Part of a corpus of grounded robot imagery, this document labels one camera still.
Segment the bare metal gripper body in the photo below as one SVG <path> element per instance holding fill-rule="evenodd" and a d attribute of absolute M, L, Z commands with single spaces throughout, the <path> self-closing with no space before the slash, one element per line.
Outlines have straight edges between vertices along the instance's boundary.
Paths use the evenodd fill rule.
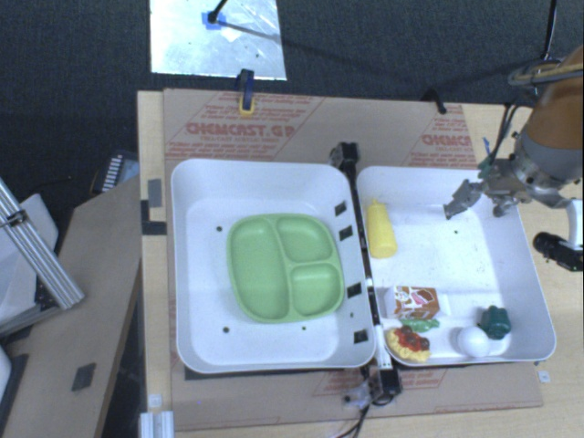
<path fill-rule="evenodd" d="M 560 193 L 567 182 L 553 178 L 528 157 L 486 158 L 479 164 L 478 178 L 491 201 L 495 196 L 509 195 L 521 203 L 535 201 L 548 208 L 567 208 L 572 202 Z"/>

